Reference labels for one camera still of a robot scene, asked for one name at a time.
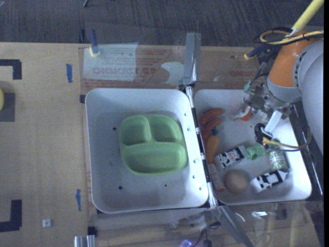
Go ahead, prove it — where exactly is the pink and white packet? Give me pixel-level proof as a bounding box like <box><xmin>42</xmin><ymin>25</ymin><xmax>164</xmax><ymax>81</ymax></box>
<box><xmin>208</xmin><ymin>163</ymin><xmax>227</xmax><ymax>192</ymax></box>

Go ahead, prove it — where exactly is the black cylinder on white bracket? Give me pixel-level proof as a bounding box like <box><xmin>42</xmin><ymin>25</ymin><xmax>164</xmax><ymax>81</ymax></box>
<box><xmin>254</xmin><ymin>110</ymin><xmax>283</xmax><ymax>144</ymax></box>

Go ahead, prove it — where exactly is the orange sausage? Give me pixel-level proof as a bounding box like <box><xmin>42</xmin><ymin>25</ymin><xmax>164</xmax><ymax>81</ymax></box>
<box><xmin>199</xmin><ymin>108</ymin><xmax>225</xmax><ymax>124</ymax></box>
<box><xmin>201</xmin><ymin>117</ymin><xmax>223</xmax><ymax>135</ymax></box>

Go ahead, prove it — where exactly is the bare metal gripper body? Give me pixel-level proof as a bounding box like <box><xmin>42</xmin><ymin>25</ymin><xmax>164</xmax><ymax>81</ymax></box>
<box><xmin>245</xmin><ymin>85</ymin><xmax>291</xmax><ymax>115</ymax></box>

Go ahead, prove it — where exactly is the green cube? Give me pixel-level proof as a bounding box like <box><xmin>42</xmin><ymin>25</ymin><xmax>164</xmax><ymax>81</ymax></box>
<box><xmin>246</xmin><ymin>143</ymin><xmax>266</xmax><ymax>161</ymax></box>

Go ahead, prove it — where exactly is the brown potato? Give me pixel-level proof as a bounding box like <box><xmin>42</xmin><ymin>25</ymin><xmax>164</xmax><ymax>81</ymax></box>
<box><xmin>224</xmin><ymin>169</ymin><xmax>249</xmax><ymax>195</ymax></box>

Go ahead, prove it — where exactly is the black and white cow carton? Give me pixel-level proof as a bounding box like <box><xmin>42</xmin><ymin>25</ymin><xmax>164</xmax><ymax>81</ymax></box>
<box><xmin>249</xmin><ymin>169</ymin><xmax>289</xmax><ymax>194</ymax></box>
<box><xmin>213</xmin><ymin>145</ymin><xmax>249</xmax><ymax>169</ymax></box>

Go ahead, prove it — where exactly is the orange carrot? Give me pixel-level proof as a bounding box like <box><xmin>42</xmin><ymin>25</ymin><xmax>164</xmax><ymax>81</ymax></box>
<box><xmin>205</xmin><ymin>129</ymin><xmax>221</xmax><ymax>165</ymax></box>

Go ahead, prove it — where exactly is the orange and white toy piece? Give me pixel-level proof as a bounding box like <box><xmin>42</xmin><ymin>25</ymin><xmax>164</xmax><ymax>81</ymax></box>
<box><xmin>240</xmin><ymin>105</ymin><xmax>253</xmax><ymax>122</ymax></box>

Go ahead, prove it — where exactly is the brown cardboard board red print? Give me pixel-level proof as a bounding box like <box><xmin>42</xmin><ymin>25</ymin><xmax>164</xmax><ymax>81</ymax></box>
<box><xmin>78</xmin><ymin>45</ymin><xmax>270</xmax><ymax>216</ymax></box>

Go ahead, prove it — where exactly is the thin black and white rod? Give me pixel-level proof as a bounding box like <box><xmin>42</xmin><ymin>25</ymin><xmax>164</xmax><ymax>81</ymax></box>
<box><xmin>185</xmin><ymin>86</ymin><xmax>219</xmax><ymax>208</ymax></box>

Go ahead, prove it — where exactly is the white plastic tray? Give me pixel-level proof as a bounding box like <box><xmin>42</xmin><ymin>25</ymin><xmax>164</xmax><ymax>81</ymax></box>
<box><xmin>84</xmin><ymin>87</ymin><xmax>210</xmax><ymax>214</ymax></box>
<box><xmin>192</xmin><ymin>89</ymin><xmax>313</xmax><ymax>206</ymax></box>

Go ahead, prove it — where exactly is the green divided plate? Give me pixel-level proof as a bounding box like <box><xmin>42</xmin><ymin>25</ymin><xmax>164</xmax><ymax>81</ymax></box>
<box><xmin>118</xmin><ymin>114</ymin><xmax>188</xmax><ymax>176</ymax></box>

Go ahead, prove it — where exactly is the green can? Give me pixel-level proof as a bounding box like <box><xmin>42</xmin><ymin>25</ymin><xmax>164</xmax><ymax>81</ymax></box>
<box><xmin>268</xmin><ymin>149</ymin><xmax>289</xmax><ymax>171</ymax></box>

